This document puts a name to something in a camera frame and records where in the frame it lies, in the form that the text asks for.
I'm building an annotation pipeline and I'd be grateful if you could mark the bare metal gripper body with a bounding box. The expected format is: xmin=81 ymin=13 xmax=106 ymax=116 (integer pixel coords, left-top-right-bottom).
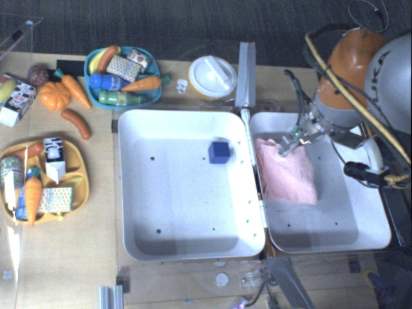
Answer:
xmin=282 ymin=118 xmax=330 ymax=149

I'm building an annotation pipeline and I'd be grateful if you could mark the pink cloth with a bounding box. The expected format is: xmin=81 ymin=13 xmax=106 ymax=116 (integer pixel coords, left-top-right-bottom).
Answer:
xmin=254 ymin=137 xmax=319 ymax=205

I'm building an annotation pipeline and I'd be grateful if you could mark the blue cube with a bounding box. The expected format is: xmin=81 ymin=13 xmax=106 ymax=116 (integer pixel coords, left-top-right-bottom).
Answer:
xmin=207 ymin=140 xmax=231 ymax=165

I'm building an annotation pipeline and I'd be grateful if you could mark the white plastic tray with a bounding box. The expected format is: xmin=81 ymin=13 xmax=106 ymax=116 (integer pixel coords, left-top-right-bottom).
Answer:
xmin=249 ymin=111 xmax=393 ymax=255
xmin=117 ymin=109 xmax=267 ymax=263

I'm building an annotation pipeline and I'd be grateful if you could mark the white lidded round container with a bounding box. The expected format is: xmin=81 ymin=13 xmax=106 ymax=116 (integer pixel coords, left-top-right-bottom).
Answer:
xmin=188 ymin=55 xmax=238 ymax=100

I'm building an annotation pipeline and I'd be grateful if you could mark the orange carrot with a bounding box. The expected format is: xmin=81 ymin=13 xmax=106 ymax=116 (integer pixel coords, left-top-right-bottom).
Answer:
xmin=121 ymin=74 xmax=171 ymax=93
xmin=53 ymin=68 xmax=93 ymax=110
xmin=24 ymin=167 xmax=43 ymax=227

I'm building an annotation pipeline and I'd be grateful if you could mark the orange print white can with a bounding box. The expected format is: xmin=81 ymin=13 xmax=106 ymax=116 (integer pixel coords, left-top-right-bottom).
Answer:
xmin=126 ymin=48 xmax=152 ymax=73

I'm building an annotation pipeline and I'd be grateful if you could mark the green plastic bottle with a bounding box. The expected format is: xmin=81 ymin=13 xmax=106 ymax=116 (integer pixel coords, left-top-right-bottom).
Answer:
xmin=98 ymin=89 xmax=145 ymax=106

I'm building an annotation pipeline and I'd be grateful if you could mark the yellow patterned carton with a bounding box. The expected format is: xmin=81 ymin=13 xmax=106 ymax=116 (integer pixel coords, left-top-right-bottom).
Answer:
xmin=106 ymin=54 xmax=143 ymax=83
xmin=37 ymin=187 xmax=74 ymax=214

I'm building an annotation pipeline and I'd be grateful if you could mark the blue plastic bottle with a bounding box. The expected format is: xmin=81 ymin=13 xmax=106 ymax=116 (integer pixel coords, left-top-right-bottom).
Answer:
xmin=14 ymin=185 xmax=30 ymax=221
xmin=89 ymin=72 xmax=130 ymax=91

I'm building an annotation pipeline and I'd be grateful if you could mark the brown sausage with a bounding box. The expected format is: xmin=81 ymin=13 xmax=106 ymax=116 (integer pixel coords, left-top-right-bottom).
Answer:
xmin=97 ymin=45 xmax=120 ymax=74
xmin=14 ymin=142 xmax=45 ymax=160
xmin=61 ymin=108 xmax=92 ymax=141

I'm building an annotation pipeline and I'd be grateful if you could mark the blue divided plate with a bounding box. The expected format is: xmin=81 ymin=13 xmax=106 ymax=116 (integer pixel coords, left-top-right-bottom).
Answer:
xmin=84 ymin=46 xmax=164 ymax=110

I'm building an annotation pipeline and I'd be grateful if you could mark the yellow divided plate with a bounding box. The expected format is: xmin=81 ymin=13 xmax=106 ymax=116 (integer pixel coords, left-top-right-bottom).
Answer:
xmin=0 ymin=139 xmax=90 ymax=226

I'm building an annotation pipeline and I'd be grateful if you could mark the cow print milk carton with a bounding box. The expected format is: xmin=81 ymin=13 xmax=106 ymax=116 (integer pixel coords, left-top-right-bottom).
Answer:
xmin=42 ymin=136 xmax=67 ymax=185
xmin=0 ymin=73 xmax=37 ymax=128

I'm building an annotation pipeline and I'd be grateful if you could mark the orange pumpkin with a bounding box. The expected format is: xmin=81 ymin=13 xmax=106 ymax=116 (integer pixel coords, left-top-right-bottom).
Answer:
xmin=39 ymin=81 xmax=73 ymax=111

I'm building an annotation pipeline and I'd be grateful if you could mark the green patterned can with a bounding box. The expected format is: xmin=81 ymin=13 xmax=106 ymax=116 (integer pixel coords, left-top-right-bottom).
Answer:
xmin=0 ymin=155 xmax=25 ymax=189

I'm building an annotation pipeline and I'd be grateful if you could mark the yellow green banana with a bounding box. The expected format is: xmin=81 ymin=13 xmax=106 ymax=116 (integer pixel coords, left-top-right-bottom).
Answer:
xmin=0 ymin=78 xmax=17 ymax=104

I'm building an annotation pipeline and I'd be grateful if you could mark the black cylinder on white bracket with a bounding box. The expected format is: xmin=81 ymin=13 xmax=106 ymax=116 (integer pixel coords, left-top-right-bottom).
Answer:
xmin=342 ymin=136 xmax=390 ymax=188

